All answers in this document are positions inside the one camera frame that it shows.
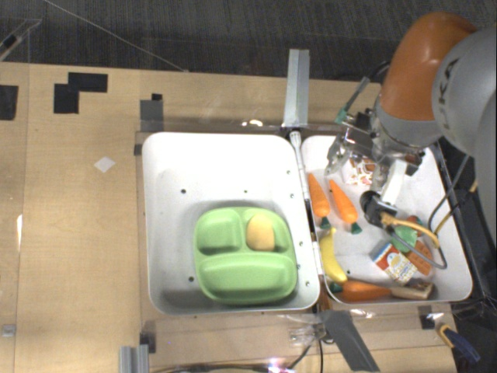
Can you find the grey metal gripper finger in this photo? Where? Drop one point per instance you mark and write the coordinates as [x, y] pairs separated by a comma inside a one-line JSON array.
[[336, 158], [379, 179]]

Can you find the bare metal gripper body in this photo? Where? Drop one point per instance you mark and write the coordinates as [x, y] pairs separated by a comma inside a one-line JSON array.
[[365, 134]]

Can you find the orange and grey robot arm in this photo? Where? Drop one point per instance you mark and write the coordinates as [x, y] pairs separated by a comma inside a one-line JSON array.
[[419, 72]]

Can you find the white printed carton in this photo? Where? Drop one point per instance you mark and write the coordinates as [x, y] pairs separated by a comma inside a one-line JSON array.
[[359, 173]]

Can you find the orange carrot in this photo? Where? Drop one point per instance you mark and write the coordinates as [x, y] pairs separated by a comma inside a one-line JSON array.
[[343, 204], [319, 198], [363, 290]]

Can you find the white plastic tray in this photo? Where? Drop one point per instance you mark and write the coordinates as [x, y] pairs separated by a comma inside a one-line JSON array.
[[431, 192], [174, 224]]

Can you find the orange and green toy vegetable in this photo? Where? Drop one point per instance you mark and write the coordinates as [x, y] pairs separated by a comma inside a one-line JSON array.
[[404, 236]]

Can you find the red and yellow carton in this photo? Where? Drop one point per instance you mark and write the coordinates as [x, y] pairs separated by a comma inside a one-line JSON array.
[[394, 262]]

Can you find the brown waffle biscuit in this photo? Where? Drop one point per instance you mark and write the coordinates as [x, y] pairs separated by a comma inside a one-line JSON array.
[[421, 259]]

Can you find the yellow banana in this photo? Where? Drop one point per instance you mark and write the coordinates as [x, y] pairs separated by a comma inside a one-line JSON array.
[[331, 259]]

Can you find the tan bread roll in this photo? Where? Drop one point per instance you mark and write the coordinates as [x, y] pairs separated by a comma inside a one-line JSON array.
[[261, 233]]

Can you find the brown bread slice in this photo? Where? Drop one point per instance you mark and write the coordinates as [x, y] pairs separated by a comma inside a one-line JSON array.
[[413, 290]]

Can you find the green divided plate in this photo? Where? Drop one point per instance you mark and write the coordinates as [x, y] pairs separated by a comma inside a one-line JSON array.
[[240, 276]]

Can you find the black cylinder on white bracket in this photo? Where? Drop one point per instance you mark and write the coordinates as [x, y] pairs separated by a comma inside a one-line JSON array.
[[373, 208]]

